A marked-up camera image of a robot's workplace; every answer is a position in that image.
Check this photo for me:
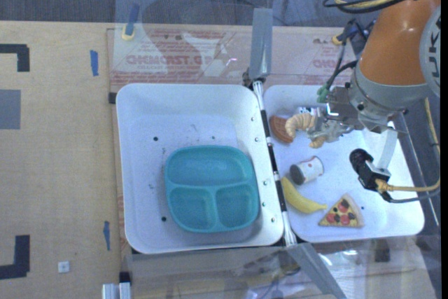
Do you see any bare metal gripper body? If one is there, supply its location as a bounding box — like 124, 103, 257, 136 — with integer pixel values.
326, 85, 397, 134

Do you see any tan toy croissant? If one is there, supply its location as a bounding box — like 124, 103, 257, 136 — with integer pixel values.
284, 112, 329, 149

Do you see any brown round waffle biscuit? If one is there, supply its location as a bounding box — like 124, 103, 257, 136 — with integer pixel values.
268, 114, 294, 145

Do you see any small white and red can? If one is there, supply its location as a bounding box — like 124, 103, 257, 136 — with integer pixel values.
289, 155, 325, 186

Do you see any white plastic tray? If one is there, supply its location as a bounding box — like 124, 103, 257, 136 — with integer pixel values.
262, 84, 426, 244
115, 82, 285, 255

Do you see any yellow banana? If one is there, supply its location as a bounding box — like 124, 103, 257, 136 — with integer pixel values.
281, 176, 329, 215

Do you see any toy pizza slice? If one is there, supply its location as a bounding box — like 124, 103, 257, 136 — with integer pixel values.
317, 193, 365, 229

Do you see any teal divided plate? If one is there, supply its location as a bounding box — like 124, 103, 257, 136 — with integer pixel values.
163, 145, 262, 234

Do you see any brown cardboard board red print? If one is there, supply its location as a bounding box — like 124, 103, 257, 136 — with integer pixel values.
106, 25, 421, 277

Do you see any black cylinder on white bracket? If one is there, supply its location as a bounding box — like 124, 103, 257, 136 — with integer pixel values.
349, 125, 400, 192

